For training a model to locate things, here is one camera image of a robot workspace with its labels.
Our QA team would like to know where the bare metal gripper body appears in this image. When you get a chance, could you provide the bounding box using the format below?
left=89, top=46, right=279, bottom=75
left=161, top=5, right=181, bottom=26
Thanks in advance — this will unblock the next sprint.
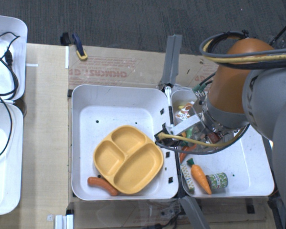
left=199, top=113, right=241, bottom=142

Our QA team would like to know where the red can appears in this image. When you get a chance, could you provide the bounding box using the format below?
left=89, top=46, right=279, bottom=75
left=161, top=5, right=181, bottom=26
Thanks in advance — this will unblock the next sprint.
left=207, top=131, right=221, bottom=144

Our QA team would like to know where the white and orange carton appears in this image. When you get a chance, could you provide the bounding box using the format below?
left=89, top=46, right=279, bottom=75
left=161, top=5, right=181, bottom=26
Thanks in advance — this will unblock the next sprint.
left=175, top=101, right=195, bottom=121

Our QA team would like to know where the small orange carrot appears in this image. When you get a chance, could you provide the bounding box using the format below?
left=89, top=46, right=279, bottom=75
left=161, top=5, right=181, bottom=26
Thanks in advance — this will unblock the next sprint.
left=178, top=143, right=197, bottom=164

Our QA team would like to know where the white plastic tray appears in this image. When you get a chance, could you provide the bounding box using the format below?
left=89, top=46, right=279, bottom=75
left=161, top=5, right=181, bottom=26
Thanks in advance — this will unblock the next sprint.
left=165, top=89, right=280, bottom=203
left=66, top=83, right=184, bottom=206

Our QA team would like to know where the thin black and white rod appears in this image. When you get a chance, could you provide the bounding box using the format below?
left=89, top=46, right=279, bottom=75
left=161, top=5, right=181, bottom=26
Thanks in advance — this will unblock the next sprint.
left=162, top=86, right=177, bottom=127

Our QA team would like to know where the large orange carrot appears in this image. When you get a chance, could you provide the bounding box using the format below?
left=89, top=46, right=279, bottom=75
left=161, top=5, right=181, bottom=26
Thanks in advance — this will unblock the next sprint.
left=184, top=157, right=214, bottom=196

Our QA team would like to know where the green can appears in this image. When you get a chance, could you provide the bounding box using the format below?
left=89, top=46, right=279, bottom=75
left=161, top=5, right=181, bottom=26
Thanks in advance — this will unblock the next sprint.
left=204, top=171, right=229, bottom=191

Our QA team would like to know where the white and green carton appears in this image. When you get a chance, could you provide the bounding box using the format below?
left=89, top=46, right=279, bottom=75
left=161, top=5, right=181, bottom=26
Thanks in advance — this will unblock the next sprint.
left=179, top=163, right=197, bottom=192

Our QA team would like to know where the yellow divided plate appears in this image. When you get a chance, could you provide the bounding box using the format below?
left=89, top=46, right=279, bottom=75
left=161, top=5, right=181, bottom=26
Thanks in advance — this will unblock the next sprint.
left=91, top=123, right=166, bottom=197

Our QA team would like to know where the brown cardboard board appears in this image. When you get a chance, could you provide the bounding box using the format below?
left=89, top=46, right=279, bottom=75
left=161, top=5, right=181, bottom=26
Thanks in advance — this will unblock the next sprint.
left=59, top=44, right=276, bottom=229

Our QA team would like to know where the orange sausage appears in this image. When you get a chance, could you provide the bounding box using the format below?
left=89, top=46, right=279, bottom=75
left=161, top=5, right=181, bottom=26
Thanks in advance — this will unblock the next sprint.
left=86, top=176, right=120, bottom=197

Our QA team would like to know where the black cylinder on white bracket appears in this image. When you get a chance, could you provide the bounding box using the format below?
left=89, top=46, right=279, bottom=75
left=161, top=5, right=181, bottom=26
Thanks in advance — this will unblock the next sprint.
left=155, top=111, right=202, bottom=149

